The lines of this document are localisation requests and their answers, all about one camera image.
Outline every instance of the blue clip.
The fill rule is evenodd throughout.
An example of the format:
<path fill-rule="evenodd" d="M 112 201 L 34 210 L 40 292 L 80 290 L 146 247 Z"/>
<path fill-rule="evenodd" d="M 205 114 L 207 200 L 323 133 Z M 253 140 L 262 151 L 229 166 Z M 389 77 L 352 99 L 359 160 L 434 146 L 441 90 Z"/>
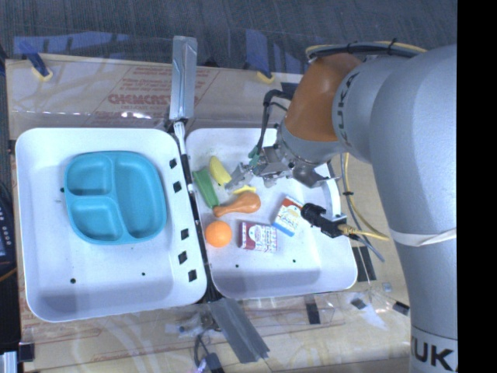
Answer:
<path fill-rule="evenodd" d="M 23 55 L 26 55 L 26 58 L 33 64 L 33 68 L 36 70 L 36 72 L 34 72 L 35 75 L 41 76 L 42 80 L 48 80 L 52 77 L 52 72 L 47 68 L 40 55 L 27 41 L 21 41 L 18 46 Z"/>

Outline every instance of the toy banana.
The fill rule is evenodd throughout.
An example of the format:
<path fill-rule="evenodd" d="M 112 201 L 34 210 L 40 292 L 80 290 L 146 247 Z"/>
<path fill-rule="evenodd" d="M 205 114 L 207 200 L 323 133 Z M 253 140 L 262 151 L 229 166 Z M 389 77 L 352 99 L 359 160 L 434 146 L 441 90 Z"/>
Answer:
<path fill-rule="evenodd" d="M 242 192 L 246 192 L 246 191 L 250 191 L 250 192 L 255 193 L 257 191 L 257 189 L 255 188 L 255 186 L 244 185 L 244 186 L 242 186 L 242 188 L 238 188 L 237 190 L 234 190 L 233 193 L 235 195 L 238 195 L 238 194 L 240 194 Z"/>
<path fill-rule="evenodd" d="M 231 181 L 230 173 L 226 171 L 222 163 L 216 156 L 212 156 L 209 161 L 209 171 L 212 178 L 220 185 L 225 185 Z"/>

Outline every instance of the metal bracket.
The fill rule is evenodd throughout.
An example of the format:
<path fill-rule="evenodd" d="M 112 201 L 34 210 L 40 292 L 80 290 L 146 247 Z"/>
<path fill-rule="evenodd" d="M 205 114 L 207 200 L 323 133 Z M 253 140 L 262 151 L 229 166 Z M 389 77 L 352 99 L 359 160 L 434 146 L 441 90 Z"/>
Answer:
<path fill-rule="evenodd" d="M 17 353 L 15 351 L 0 355 L 0 373 L 17 373 Z"/>
<path fill-rule="evenodd" d="M 222 298 L 208 305 L 214 320 L 241 363 L 267 358 L 269 348 L 236 300 Z"/>
<path fill-rule="evenodd" d="M 197 46 L 194 37 L 174 36 L 172 39 L 170 121 L 194 115 Z"/>
<path fill-rule="evenodd" d="M 325 210 L 323 217 L 327 218 L 329 221 L 335 221 L 337 219 L 342 219 L 346 217 L 342 214 L 342 202 L 340 199 L 340 192 L 338 185 L 336 184 L 336 176 L 333 172 L 333 167 L 331 162 L 327 165 L 329 174 L 331 178 L 323 183 L 321 183 L 321 189 L 325 195 Z"/>

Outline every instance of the gray carpet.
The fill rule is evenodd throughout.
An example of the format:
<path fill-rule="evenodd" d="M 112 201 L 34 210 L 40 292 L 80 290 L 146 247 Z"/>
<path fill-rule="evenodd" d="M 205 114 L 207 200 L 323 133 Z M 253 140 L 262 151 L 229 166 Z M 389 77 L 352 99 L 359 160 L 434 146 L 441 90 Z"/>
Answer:
<path fill-rule="evenodd" d="M 28 40 L 39 51 L 170 62 L 175 35 L 198 39 L 199 64 L 301 73 L 304 49 L 316 43 L 456 43 L 457 0 L 0 0 L 0 43 L 11 58 Z M 5 98 L 0 82 L 8 182 Z"/>

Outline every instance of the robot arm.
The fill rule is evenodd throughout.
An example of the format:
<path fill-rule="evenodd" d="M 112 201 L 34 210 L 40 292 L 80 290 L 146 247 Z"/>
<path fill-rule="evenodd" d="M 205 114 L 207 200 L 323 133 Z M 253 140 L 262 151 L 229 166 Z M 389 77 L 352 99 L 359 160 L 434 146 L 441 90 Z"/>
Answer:
<path fill-rule="evenodd" d="M 457 371 L 457 48 L 400 46 L 364 63 L 348 50 L 312 53 L 275 145 L 243 169 L 316 187 L 333 155 L 370 163 L 408 287 L 411 373 Z"/>

